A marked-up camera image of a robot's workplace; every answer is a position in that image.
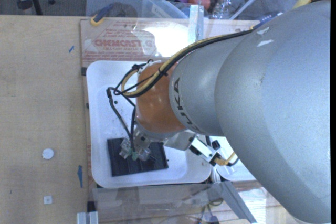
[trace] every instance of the table surface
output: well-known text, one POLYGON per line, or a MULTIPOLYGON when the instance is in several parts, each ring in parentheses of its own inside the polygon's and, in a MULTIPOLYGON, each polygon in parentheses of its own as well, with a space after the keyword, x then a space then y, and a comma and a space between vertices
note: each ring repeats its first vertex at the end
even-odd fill
POLYGON ((76 223, 87 209, 83 19, 0 15, 1 224, 76 223), (52 159, 43 159, 46 148, 52 159))

